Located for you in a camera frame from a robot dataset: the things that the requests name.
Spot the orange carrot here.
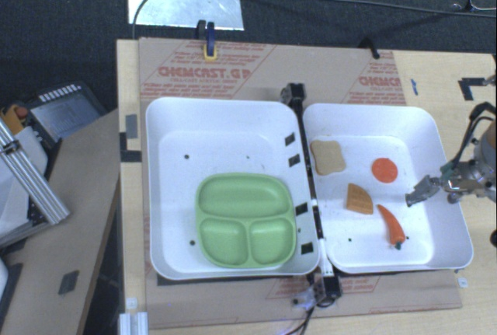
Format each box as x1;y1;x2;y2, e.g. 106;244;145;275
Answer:
376;203;407;251

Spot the white plastic tray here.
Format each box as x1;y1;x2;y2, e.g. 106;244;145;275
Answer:
144;96;322;282
301;103;475;275

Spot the thin black and white rod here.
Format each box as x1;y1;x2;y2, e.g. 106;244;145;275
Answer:
293;99;334;277

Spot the brown cardboard board red print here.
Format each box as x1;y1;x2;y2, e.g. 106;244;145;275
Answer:
137;37;464;331

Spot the orange round disc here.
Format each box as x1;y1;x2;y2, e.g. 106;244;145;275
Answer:
370;157;399;184

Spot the tan bread slice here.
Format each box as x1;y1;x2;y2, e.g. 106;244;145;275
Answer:
309;139;347;177

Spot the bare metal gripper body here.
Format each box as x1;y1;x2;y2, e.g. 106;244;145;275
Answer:
440;159;496;205

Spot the green divided plate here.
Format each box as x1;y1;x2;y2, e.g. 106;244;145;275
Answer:
194;172;298;270

